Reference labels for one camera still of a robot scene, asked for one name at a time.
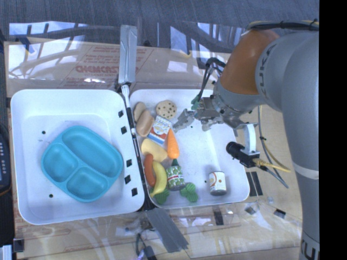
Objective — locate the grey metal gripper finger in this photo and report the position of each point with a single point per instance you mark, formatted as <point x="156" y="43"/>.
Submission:
<point x="185" y="118"/>
<point x="208" y="124"/>

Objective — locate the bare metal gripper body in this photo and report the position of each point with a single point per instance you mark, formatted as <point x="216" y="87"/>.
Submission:
<point x="210" y="110"/>

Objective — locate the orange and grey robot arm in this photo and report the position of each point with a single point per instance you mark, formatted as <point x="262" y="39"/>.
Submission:
<point x="292" y="85"/>

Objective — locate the brown chocolate chip biscuit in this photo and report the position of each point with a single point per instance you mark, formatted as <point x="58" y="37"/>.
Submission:
<point x="166" y="109"/>

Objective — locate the white orange blue carton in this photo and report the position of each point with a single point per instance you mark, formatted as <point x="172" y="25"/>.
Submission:
<point x="160" y="130"/>

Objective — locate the orange carrot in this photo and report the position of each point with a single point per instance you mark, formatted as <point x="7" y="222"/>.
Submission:
<point x="173" y="145"/>

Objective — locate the white plastic tray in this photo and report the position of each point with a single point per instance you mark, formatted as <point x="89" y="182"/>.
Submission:
<point x="200" y="156"/>
<point x="81" y="104"/>

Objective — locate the large tan bread roll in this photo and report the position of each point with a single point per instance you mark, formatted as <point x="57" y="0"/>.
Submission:
<point x="145" y="123"/>

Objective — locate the yellow rounded toy food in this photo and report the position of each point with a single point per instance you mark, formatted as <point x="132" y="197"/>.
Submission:
<point x="153" y="149"/>

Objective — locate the small tan bread roll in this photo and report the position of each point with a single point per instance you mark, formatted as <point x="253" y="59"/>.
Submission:
<point x="138" y="110"/>

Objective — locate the thin black and white rod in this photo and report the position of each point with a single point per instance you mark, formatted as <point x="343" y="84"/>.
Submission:
<point x="134" y="134"/>

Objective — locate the white can orange print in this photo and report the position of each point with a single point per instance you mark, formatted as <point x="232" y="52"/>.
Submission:
<point x="217" y="183"/>

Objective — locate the yellow banana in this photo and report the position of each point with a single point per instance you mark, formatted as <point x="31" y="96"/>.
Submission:
<point x="160" y="177"/>

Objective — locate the orange red sausage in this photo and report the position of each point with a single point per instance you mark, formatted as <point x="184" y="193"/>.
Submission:
<point x="149" y="172"/>

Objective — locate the green broccoli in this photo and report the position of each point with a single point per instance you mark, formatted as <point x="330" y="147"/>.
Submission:
<point x="162" y="198"/>
<point x="189" y="192"/>

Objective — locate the brown cardboard board red print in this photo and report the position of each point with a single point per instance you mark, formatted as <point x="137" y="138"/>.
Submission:
<point x="89" y="64"/>

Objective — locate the blue divided plate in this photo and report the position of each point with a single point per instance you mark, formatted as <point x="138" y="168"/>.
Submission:
<point x="81" y="164"/>

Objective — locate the black cylinder on white bracket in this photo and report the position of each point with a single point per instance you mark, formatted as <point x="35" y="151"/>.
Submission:
<point x="240" y="152"/>

